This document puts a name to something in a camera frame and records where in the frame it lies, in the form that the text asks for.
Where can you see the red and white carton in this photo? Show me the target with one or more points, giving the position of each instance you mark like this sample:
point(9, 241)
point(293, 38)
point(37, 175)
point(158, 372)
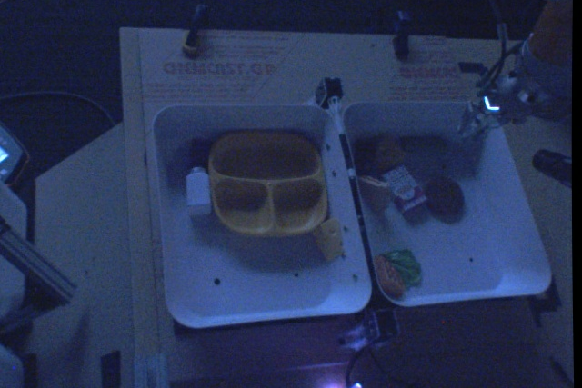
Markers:
point(407, 191)

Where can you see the small white bottle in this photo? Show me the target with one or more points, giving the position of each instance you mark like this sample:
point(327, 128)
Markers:
point(198, 193)

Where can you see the yellow cheese slice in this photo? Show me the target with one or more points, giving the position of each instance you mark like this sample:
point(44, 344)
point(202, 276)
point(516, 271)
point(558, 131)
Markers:
point(331, 240)

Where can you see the white plastic tray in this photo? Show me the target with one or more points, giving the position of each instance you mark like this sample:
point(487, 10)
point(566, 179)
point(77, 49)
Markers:
point(254, 277)
point(477, 254)

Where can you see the brown bread roll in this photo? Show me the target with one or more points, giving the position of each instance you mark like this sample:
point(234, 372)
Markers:
point(381, 154)

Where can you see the pale sandwich slice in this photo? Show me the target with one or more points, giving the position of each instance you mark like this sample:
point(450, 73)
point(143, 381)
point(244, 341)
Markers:
point(375, 193)

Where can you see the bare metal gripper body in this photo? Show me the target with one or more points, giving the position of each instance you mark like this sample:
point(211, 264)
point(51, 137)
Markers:
point(504, 97)

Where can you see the brown cardboard board red print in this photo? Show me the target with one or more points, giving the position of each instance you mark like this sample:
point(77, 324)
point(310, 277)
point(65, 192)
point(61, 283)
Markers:
point(136, 177)

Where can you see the brown round biscuit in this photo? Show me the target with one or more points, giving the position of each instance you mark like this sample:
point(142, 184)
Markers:
point(444, 200)

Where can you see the thin black and white rod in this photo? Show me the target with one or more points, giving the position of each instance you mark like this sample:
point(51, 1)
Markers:
point(352, 177)

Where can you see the orange grid-patterned toy food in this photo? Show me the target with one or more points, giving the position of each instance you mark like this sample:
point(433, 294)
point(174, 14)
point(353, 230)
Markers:
point(389, 279)

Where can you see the yellow divided plate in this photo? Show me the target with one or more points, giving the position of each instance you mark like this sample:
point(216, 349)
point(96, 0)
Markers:
point(268, 184)

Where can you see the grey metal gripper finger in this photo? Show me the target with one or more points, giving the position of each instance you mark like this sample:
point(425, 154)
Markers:
point(481, 124)
point(467, 120)

